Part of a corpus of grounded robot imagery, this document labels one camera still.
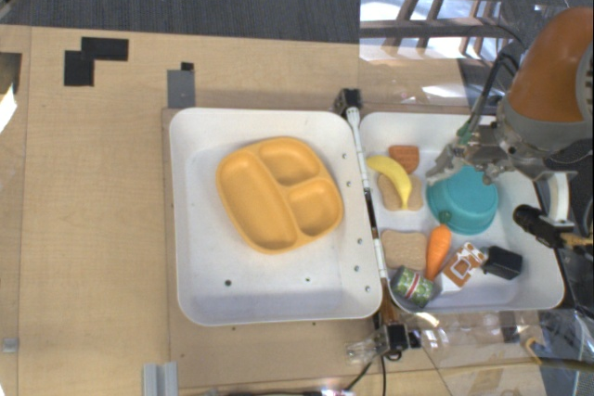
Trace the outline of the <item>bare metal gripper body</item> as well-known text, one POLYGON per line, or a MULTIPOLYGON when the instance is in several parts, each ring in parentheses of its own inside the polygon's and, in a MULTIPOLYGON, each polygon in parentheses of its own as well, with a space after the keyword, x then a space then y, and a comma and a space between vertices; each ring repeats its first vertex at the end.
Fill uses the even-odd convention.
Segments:
POLYGON ((489 163, 496 164, 500 174, 514 169, 507 151, 498 141, 498 127, 495 123, 478 125, 472 132, 470 128, 460 129, 454 147, 462 162, 478 172, 483 172, 483 167, 489 163))

